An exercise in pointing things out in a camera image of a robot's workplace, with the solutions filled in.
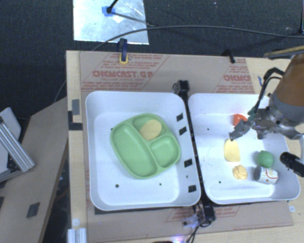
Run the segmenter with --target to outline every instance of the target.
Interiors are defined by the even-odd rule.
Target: robotic hand
[[[273,78],[280,79],[276,76],[270,77],[273,73],[281,75],[282,78],[270,97],[269,105],[265,109],[258,109],[268,82]],[[285,72],[277,68],[267,71],[263,77],[258,101],[248,114],[248,120],[240,120],[234,131],[229,133],[230,139],[239,138],[254,129],[258,139],[273,132],[281,133],[291,140],[299,140],[301,157],[285,152],[280,156],[280,160],[286,167],[304,177],[304,134],[295,129],[296,126],[304,124],[304,53],[295,55]]]

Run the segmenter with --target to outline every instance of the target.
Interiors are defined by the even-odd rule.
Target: yellow object
[[[126,55],[126,60],[122,61],[122,53],[120,53],[120,64],[121,65],[126,65],[128,63],[128,55]]]
[[[233,168],[233,175],[236,179],[242,179],[242,180],[245,180],[248,177],[247,170],[243,165],[238,165],[235,168]]]
[[[227,139],[224,143],[224,157],[230,162],[240,161],[240,150],[238,143],[234,140]]]
[[[156,119],[151,119],[146,122],[143,127],[140,129],[140,134],[146,140],[155,139],[162,130],[162,124]]]

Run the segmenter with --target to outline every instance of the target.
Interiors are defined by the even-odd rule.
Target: green divided plate
[[[139,130],[149,120],[162,124],[160,134],[150,141]],[[151,178],[169,169],[180,159],[179,143],[164,121],[155,114],[144,113],[116,125],[110,135],[111,145],[127,171],[139,179]]]

